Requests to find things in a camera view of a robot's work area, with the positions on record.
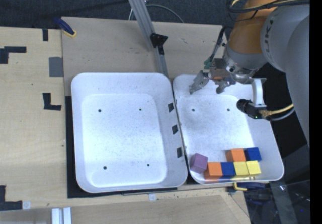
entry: black tape marking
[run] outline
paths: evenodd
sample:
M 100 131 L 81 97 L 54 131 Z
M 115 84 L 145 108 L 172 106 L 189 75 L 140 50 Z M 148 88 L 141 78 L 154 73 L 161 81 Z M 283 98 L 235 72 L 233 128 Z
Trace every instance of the black tape marking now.
M 168 104 L 168 109 L 169 109 L 169 112 L 173 111 L 174 109 L 173 103 Z
M 183 155 L 182 148 L 181 147 L 177 148 L 177 157 L 180 158 L 182 155 Z
M 9 53 L 4 49 L 0 49 L 0 64 L 8 64 Z
M 26 53 L 27 47 L 9 47 L 0 49 L 0 64 L 8 64 L 9 53 Z
M 8 47 L 8 46 L 5 46 L 4 50 L 7 53 L 26 53 L 27 52 L 27 47 Z
M 179 131 L 179 130 L 178 130 L 178 126 L 177 126 L 177 125 L 174 125 L 174 126 L 172 127 L 172 133 L 173 133 L 173 134 L 176 134 L 178 131 Z
M 48 110 L 61 110 L 61 105 L 52 105 L 51 104 L 51 93 L 43 93 L 42 97 L 44 98 L 44 109 Z
M 49 40 L 48 29 L 42 29 L 42 40 L 43 41 L 48 41 Z
M 21 210 L 22 201 L 6 202 L 5 201 L 6 186 L 0 186 L 0 211 Z
M 49 76 L 50 77 L 63 77 L 63 63 L 61 57 L 50 57 L 49 58 Z

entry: black cable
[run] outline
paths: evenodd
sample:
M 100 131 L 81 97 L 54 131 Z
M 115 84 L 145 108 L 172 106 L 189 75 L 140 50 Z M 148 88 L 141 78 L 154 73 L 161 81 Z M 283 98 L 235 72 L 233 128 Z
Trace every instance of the black cable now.
M 226 30 L 227 28 L 232 29 L 232 27 L 231 27 L 231 26 L 224 26 L 224 27 L 222 27 L 222 28 L 221 28 L 221 30 L 220 30 L 220 32 L 219 32 L 219 35 L 218 35 L 218 38 L 217 38 L 217 42 L 216 42 L 215 49 L 214 49 L 214 51 L 212 52 L 212 54 L 210 55 L 210 57 L 209 57 L 210 62 L 212 62 L 212 61 L 213 61 L 213 59 L 214 59 L 214 57 L 215 57 L 215 55 L 216 55 L 216 52 L 217 52 L 218 47 L 222 44 L 222 38 L 223 38 L 223 35 L 224 35 L 225 30 Z
M 293 112 L 295 111 L 294 107 L 288 112 L 286 113 L 285 115 L 281 116 L 281 117 L 276 117 L 276 118 L 269 118 L 267 120 L 269 121 L 279 121 L 279 120 L 282 120 L 284 118 L 287 118 L 288 116 L 290 116 Z
M 97 9 L 104 9 L 105 7 L 108 6 L 114 6 L 114 5 L 119 5 L 119 4 L 125 4 L 128 3 L 129 0 L 119 0 L 119 1 L 114 1 L 114 2 L 107 2 L 107 3 L 99 3 L 95 4 L 92 6 L 86 6 L 82 8 L 77 8 L 77 9 L 70 9 L 70 10 L 63 10 L 59 12 L 51 12 L 48 14 L 40 14 L 37 19 L 32 23 L 33 28 L 39 28 L 38 27 L 38 22 L 43 21 L 43 20 L 50 20 L 50 22 L 53 22 L 53 18 L 57 16 L 75 16 L 75 14 L 86 12 L 86 11 L 91 11 L 91 10 L 97 10 Z
M 226 1 L 226 8 L 228 10 L 229 17 L 234 22 L 244 21 L 244 20 L 250 20 L 252 19 L 258 10 L 261 9 L 270 9 L 274 7 L 280 7 L 280 6 L 291 6 L 291 5 L 303 5 L 303 4 L 310 4 L 310 0 L 275 0 L 263 5 L 259 5 L 257 7 L 251 7 L 251 8 L 234 8 L 233 5 L 240 0 L 227 0 Z M 235 20 L 232 18 L 230 13 L 246 13 L 254 11 L 253 15 L 247 19 L 241 19 L 241 20 Z
M 168 10 L 173 15 L 175 15 L 180 20 L 181 23 L 184 23 L 183 19 L 176 12 L 174 12 L 173 10 L 171 10 L 171 9 L 165 7 L 165 6 L 158 5 L 158 4 L 147 4 L 146 7 L 157 7 L 157 8 L 162 8 L 162 9 Z M 130 16 L 129 19 L 133 20 L 133 17 L 134 17 L 134 14 L 133 14 L 133 12 L 131 12 L 131 16 Z

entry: yellow clip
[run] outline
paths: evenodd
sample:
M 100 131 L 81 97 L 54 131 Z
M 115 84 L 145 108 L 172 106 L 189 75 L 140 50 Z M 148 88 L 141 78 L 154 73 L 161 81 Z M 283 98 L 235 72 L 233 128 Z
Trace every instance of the yellow clip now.
M 63 32 L 64 32 L 64 34 L 66 34 L 70 38 L 74 38 L 77 35 L 77 31 L 75 31 L 75 30 L 73 30 L 73 31 L 74 31 L 74 34 L 73 35 L 71 35 L 70 33 L 67 33 L 66 31 L 63 31 Z
M 247 191 L 247 188 L 238 187 L 237 182 L 233 184 L 233 188 L 238 191 Z

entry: colored block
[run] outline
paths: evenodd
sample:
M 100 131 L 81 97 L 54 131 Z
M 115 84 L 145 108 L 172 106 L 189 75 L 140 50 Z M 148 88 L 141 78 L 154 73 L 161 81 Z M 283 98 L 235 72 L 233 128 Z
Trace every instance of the colored block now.
M 255 176 L 262 172 L 258 161 L 246 161 L 246 166 L 250 176 Z
M 235 177 L 247 177 L 249 175 L 246 162 L 233 162 L 233 165 L 236 171 Z
M 232 178 L 236 175 L 235 167 L 233 162 L 221 162 L 221 170 L 223 179 Z
M 204 172 L 205 179 L 219 179 L 222 177 L 222 169 L 220 162 L 208 162 L 206 171 Z
M 226 152 L 228 162 L 245 162 L 244 149 L 230 149 Z
M 208 157 L 195 153 L 190 158 L 190 170 L 202 173 L 207 169 Z
M 244 149 L 246 161 L 260 161 L 262 156 L 257 147 Z

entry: wooden table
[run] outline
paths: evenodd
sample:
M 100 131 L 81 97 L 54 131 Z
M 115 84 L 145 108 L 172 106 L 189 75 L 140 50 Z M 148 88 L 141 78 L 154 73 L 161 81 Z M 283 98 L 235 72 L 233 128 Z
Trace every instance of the wooden table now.
M 115 37 L 84 36 L 82 27 L 87 26 L 87 32 L 90 32 L 93 30 L 91 25 L 99 22 L 101 28 L 107 28 L 106 33 L 126 35 L 127 39 L 117 46 L 110 44 L 106 53 L 112 53 L 114 61 L 106 64 L 95 58 L 97 51 L 94 48 L 92 51 L 84 47 L 83 51 L 78 48 L 66 52 L 66 48 L 77 42 L 77 37 L 72 40 L 60 30 L 48 30 L 48 41 L 44 41 L 42 29 L 0 28 L 0 48 L 27 47 L 26 53 L 9 53 L 8 64 L 0 64 L 0 185 L 6 185 L 6 201 L 30 202 L 31 209 L 37 209 L 35 212 L 72 207 L 73 220 L 77 219 L 75 223 L 99 223 L 107 215 L 114 220 L 123 220 L 122 223 L 169 223 L 170 220 L 195 223 L 201 216 L 208 220 L 219 218 L 221 223 L 250 223 L 243 193 L 238 191 L 232 196 L 225 187 L 184 184 L 176 191 L 156 193 L 155 201 L 150 201 L 146 193 L 67 198 L 64 98 L 69 94 L 71 78 L 84 69 L 108 69 L 110 72 L 157 69 L 153 63 L 142 62 L 140 67 L 133 68 L 133 62 L 140 62 L 135 59 L 138 55 L 153 62 L 153 54 L 146 51 L 135 21 L 64 19 L 77 30 L 79 39 L 87 37 L 103 47 Z M 154 24 L 158 33 L 169 36 L 164 49 L 171 80 L 179 74 L 196 74 L 201 70 L 221 29 L 221 26 L 211 25 Z M 54 57 L 64 57 L 64 77 L 50 76 L 49 58 Z M 93 70 L 97 62 L 101 64 Z M 87 68 L 77 67 L 80 64 Z M 51 104 L 61 105 L 61 110 L 44 109 L 43 93 L 50 93 Z M 0 220 L 19 218 L 19 214 L 22 213 L 2 212 Z

